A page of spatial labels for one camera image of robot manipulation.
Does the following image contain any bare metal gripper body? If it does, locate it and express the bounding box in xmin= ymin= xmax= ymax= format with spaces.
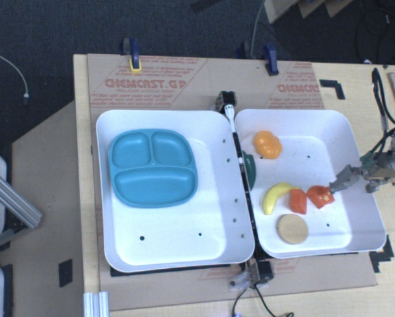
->
xmin=371 ymin=136 xmax=395 ymax=186

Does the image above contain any white plastic tray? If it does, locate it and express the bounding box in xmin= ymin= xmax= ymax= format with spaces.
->
xmin=233 ymin=108 xmax=388 ymax=260
xmin=95 ymin=109 xmax=256 ymax=273

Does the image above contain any tan round biscuit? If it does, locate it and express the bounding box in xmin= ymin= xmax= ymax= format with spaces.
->
xmin=276 ymin=213 xmax=310 ymax=245

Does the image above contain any yellow banana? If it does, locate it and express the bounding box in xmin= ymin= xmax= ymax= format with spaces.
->
xmin=262 ymin=182 xmax=301 ymax=216

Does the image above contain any orange toy bread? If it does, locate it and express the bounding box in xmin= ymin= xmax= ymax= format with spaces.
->
xmin=253 ymin=130 xmax=283 ymax=160

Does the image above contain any dark green bowl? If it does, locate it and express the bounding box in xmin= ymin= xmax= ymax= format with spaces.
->
xmin=241 ymin=149 xmax=258 ymax=192

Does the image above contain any thin black and white rod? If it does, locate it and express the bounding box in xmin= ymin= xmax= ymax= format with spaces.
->
xmin=224 ymin=104 xmax=261 ymax=261

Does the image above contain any brown cardboard board, red print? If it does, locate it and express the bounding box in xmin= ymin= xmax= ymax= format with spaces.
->
xmin=86 ymin=53 xmax=379 ymax=312

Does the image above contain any blue divided plate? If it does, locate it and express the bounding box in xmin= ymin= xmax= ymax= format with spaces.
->
xmin=108 ymin=128 xmax=199 ymax=209

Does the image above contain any black block with thin wires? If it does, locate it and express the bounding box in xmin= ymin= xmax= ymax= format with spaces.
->
xmin=217 ymin=90 xmax=237 ymax=110
xmin=246 ymin=260 xmax=275 ymax=286

